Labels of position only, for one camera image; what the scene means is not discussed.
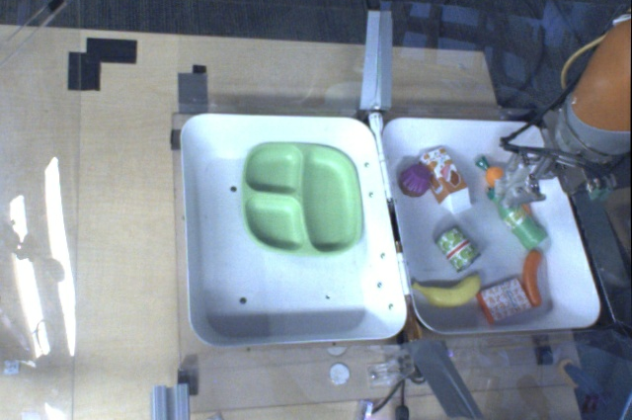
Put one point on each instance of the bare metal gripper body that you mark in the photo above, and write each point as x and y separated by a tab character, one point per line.
552	150

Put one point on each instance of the pale wood board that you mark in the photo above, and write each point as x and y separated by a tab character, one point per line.
123	210

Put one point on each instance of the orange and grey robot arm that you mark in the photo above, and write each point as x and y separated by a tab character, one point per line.
605	72

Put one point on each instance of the green bottle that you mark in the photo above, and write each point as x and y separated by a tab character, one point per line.
526	227

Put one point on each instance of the orange printed packet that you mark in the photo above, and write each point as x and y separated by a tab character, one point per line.
504	300

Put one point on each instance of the orange sausage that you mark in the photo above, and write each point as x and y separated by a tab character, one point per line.
532	277

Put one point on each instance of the green divided plate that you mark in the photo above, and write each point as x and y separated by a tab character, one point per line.
326	200

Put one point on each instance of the yellow banana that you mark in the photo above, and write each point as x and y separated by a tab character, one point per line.
449	293

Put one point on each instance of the orange and white carton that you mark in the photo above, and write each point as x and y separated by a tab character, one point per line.
447	181

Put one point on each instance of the green and white can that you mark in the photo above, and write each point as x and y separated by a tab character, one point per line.
458	250

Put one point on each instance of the thin black and white rod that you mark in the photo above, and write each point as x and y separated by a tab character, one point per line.
388	191

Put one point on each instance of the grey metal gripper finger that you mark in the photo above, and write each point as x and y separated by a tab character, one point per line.
508	191
533	191

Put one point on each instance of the white plastic tray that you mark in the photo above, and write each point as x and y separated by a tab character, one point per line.
563	270
296	289

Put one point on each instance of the purple grapes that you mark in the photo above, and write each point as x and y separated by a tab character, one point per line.
415	181

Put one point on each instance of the orange carrot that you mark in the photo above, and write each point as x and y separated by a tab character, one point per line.
494	175

